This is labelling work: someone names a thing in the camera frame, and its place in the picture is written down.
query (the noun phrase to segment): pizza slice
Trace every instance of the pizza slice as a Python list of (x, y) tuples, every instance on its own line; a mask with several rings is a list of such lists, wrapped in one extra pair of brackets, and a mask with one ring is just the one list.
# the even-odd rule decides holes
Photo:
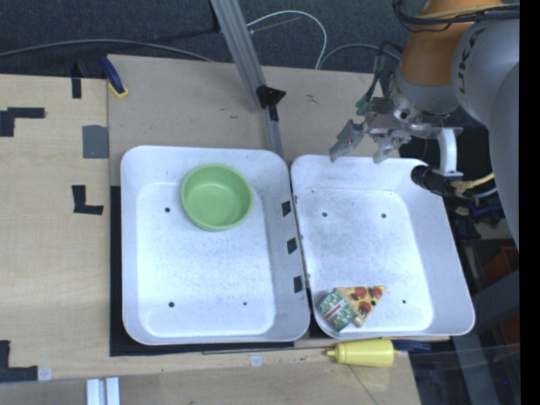
[(353, 323), (357, 327), (362, 327), (367, 317), (379, 303), (385, 290), (386, 287), (383, 285), (336, 289), (337, 293), (357, 313), (357, 316), (353, 319)]

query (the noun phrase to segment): gray tape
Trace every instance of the gray tape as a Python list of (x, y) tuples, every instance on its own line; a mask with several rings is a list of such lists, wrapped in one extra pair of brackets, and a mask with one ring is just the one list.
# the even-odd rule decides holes
[(107, 127), (83, 126), (83, 157), (85, 159), (109, 157), (109, 129)]

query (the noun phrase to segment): tray hole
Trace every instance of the tray hole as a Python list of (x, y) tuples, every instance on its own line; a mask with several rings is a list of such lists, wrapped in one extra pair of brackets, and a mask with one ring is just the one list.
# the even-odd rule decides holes
[(281, 204), (281, 211), (283, 213), (283, 217), (290, 213), (290, 201), (285, 201)]
[(287, 251), (289, 251), (289, 254), (296, 251), (296, 247), (297, 246), (296, 246), (296, 239), (295, 238), (292, 238), (287, 242)]
[(299, 293), (304, 288), (304, 286), (302, 285), (302, 277), (296, 276), (293, 279), (293, 282), (294, 282), (294, 293), (295, 294)]

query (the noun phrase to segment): toy pizza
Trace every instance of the toy pizza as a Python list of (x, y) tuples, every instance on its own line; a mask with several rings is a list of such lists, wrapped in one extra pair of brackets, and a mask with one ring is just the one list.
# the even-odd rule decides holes
[(338, 332), (350, 322), (362, 327), (385, 290), (383, 285), (336, 288), (319, 303), (317, 309)]

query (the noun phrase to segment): table top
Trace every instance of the table top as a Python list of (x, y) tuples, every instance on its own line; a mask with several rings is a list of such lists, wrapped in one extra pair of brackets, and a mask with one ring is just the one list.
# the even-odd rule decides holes
[[(124, 100), (101, 79), (81, 79), (82, 96), (74, 99), (70, 78), (0, 76), (0, 110), (46, 111), (43, 119), (16, 118), (13, 137), (0, 137), (0, 339), (11, 341), (9, 365), (48, 367), (53, 379), (248, 370), (249, 353), (109, 355), (109, 197), (110, 186), (119, 184), (123, 152), (141, 143), (265, 148), (257, 119), (262, 113), (249, 108), (234, 65), (124, 56), (111, 60), (130, 89)], [(264, 71), (270, 85), (288, 92), (278, 111), (289, 163), (302, 154), (326, 154), (344, 123), (354, 118), (354, 103), (371, 82), (367, 74)], [(180, 131), (169, 131), (170, 124)], [(83, 130), (90, 126), (109, 128), (109, 158), (85, 157)], [(161, 138), (164, 133), (170, 136)], [(354, 154), (372, 154), (374, 148), (366, 143)], [(86, 187), (88, 205), (104, 206), (102, 214), (73, 211), (75, 185)], [(292, 349), (264, 351), (263, 366), (284, 365), (291, 376), (326, 374), (329, 388), (337, 379), (342, 385), (350, 378), (357, 389), (359, 376), (373, 376), (372, 368), (334, 363), (324, 353), (329, 344), (305, 338)], [(408, 392), (408, 403), (419, 403), (407, 356), (397, 356), (383, 371), (388, 386), (376, 394), (401, 392), (402, 397)]]

